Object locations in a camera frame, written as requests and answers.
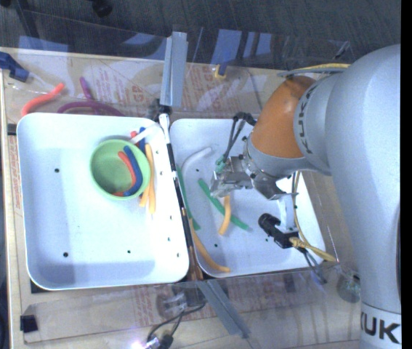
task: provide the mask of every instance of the black connector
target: black connector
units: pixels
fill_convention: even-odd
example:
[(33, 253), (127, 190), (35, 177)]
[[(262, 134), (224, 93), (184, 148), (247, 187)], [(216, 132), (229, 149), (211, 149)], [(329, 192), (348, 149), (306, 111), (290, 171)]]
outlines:
[(280, 225), (280, 220), (271, 214), (262, 214), (257, 222), (261, 229), (265, 231), (268, 236), (273, 237), (274, 242), (281, 248), (291, 248), (293, 244), (290, 242), (290, 238), (299, 237), (297, 230), (285, 233), (278, 230), (275, 226)]

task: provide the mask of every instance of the blue clamp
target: blue clamp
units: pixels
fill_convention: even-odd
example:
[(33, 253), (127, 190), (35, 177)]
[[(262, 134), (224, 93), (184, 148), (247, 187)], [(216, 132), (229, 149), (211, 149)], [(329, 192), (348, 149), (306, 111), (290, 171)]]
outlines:
[(0, 52), (0, 68), (10, 70), (10, 77), (25, 82), (30, 74), (15, 61), (9, 53)]

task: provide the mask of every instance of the white tray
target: white tray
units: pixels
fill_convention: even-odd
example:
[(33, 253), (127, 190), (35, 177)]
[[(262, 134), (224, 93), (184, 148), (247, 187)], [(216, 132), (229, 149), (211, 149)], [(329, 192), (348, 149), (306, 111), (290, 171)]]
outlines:
[(156, 212), (112, 201), (90, 177), (103, 140), (125, 138), (149, 119), (32, 113), (17, 126), (28, 272), (44, 289), (160, 284), (186, 275), (189, 259), (161, 128), (147, 142), (155, 160)]
[[(187, 167), (183, 167), (182, 176), (186, 191), (184, 195), (193, 218), (201, 227), (196, 231), (199, 239), (212, 259), (220, 265), (229, 267), (230, 272), (223, 273), (212, 269), (197, 252), (201, 268), (210, 276), (223, 278), (307, 267), (301, 252), (292, 248), (281, 249), (273, 238), (268, 238), (259, 227), (257, 220), (261, 214), (270, 213), (277, 218), (281, 218), (281, 215), (277, 201), (268, 201), (255, 190), (235, 190), (231, 194), (232, 214), (248, 224), (251, 231), (244, 231), (230, 223), (225, 235), (218, 234), (223, 216), (207, 199), (199, 187), (198, 180), (202, 178), (207, 184), (210, 183), (215, 161), (227, 147), (231, 126), (230, 119), (181, 119), (175, 121), (170, 129), (175, 163), (179, 168), (182, 168), (185, 160), (194, 153), (207, 147), (212, 149), (209, 155), (194, 162), (189, 160)], [(251, 127), (246, 125), (241, 136), (249, 135), (250, 131)], [(231, 156), (243, 152), (241, 136), (233, 146)], [(279, 187), (290, 193), (291, 181), (281, 180)], [(298, 192), (297, 214), (303, 233), (313, 246), (325, 250), (322, 234), (302, 177)]]

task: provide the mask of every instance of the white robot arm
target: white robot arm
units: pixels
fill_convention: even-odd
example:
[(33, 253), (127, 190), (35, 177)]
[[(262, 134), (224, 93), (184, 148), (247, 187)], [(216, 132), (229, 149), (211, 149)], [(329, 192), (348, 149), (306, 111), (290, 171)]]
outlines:
[[(372, 52), (341, 73), (289, 78), (262, 110), (239, 169), (268, 199), (296, 170), (331, 175), (360, 274), (362, 349), (401, 348), (400, 45)], [(211, 192), (236, 185), (214, 173)]]

